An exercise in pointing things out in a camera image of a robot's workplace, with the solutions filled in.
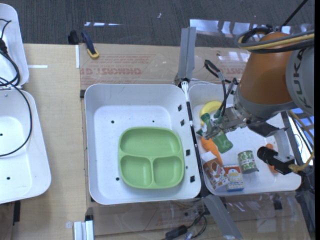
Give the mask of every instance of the toy can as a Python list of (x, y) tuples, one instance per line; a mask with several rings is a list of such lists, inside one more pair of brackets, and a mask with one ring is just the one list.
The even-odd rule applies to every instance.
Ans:
[(243, 174), (259, 171), (255, 162), (254, 153), (251, 150), (240, 152), (238, 154), (238, 162)]

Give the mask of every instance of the wooden surface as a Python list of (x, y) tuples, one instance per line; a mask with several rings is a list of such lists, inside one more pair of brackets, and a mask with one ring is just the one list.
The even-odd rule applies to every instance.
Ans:
[(21, 200), (13, 240), (71, 240), (71, 222), (84, 221), (86, 182), (80, 100), (80, 73), (74, 45), (25, 44), (29, 82), (35, 99), (51, 170), (42, 195)]

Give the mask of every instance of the brown cylindrical robot part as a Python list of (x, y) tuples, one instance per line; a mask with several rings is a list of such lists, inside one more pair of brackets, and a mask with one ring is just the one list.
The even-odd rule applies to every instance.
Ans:
[[(272, 32), (261, 41), (285, 37)], [(256, 104), (278, 105), (292, 101), (286, 85), (286, 66), (291, 51), (277, 53), (251, 53), (242, 74), (239, 91), (248, 101)]]

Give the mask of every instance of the yellow cable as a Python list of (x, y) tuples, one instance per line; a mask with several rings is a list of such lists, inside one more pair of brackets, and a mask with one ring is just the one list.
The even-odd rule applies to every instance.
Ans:
[(289, 38), (289, 39), (271, 42), (271, 43), (265, 43), (265, 44), (261, 44), (261, 45), (239, 46), (239, 47), (244, 50), (258, 50), (258, 49), (273, 48), (273, 47), (280, 46), (280, 45), (292, 44), (292, 43), (310, 40), (310, 39), (314, 39), (314, 38), (315, 38), (315, 34), (312, 33), (312, 34), (308, 34), (308, 35), (304, 35), (304, 36)]
[(309, 131), (309, 129), (305, 126), (305, 124), (300, 120), (300, 118), (291, 110), (289, 110), (289, 114), (294, 117), (302, 126), (302, 128), (310, 135), (312, 142), (313, 142), (313, 149), (312, 149), (312, 153), (310, 155), (310, 157), (308, 158), (308, 160), (302, 164), (302, 165), (297, 165), (297, 164), (289, 164), (289, 169), (291, 169), (291, 171), (295, 174), (297, 174), (299, 171), (304, 170), (308, 164), (310, 163), (310, 161), (314, 158), (315, 156), (315, 138), (314, 136), (311, 134), (311, 132)]

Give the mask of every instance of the dark gray carpet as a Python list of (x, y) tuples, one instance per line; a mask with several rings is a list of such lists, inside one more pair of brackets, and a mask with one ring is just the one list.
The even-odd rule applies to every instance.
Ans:
[[(76, 30), (94, 43), (179, 46), (190, 19), (281, 25), (303, 0), (0, 0), (19, 16), (24, 43), (68, 44)], [(122, 24), (84, 26), (86, 22)], [(288, 25), (315, 23), (309, 0)], [(231, 47), (226, 38), (198, 35), (197, 46)]]

